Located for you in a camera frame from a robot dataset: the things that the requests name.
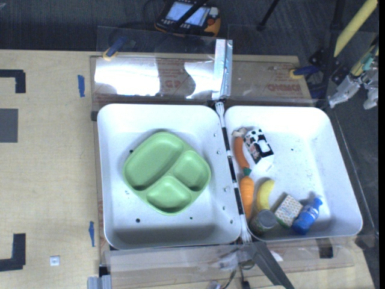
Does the green can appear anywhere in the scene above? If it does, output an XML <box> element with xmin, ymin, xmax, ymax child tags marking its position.
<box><xmin>249</xmin><ymin>208</ymin><xmax>279</xmax><ymax>236</ymax></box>

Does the white dotted packet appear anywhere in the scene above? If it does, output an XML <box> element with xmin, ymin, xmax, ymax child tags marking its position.
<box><xmin>274</xmin><ymin>193</ymin><xmax>304</xmax><ymax>229</ymax></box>

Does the blue bottle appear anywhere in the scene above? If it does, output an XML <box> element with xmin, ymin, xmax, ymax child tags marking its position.
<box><xmin>291</xmin><ymin>196</ymin><xmax>324</xmax><ymax>235</ymax></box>

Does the green divided plate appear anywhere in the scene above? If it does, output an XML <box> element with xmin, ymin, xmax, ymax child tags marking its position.
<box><xmin>122</xmin><ymin>131</ymin><xmax>212</xmax><ymax>217</ymax></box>

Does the orange carrot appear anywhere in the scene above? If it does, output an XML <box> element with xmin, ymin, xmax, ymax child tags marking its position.
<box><xmin>239</xmin><ymin>167</ymin><xmax>256</xmax><ymax>221</ymax></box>

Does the white plastic tray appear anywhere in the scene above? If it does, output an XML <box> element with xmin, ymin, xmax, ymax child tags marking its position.
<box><xmin>96</xmin><ymin>102</ymin><xmax>242</xmax><ymax>250</ymax></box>
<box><xmin>224</xmin><ymin>105</ymin><xmax>364</xmax><ymax>243</ymax></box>

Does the orange toy sausage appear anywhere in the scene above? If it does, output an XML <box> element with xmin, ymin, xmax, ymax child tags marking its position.
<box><xmin>232</xmin><ymin>127</ymin><xmax>251</xmax><ymax>170</ymax></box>

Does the yellow banana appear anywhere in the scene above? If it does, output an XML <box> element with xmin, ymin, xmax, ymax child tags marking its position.
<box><xmin>256</xmin><ymin>178</ymin><xmax>276</xmax><ymax>213</ymax></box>

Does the cow print milk carton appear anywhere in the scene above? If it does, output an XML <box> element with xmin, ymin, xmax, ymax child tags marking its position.
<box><xmin>242</xmin><ymin>128</ymin><xmax>276</xmax><ymax>174</ymax></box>

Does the brown cardboard board red print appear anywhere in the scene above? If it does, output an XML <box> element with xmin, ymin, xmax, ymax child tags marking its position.
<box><xmin>89</xmin><ymin>54</ymin><xmax>363</xmax><ymax>282</ymax></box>

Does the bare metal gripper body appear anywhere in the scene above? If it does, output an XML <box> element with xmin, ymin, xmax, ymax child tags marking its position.
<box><xmin>358</xmin><ymin>62</ymin><xmax>380</xmax><ymax>90</ymax></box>

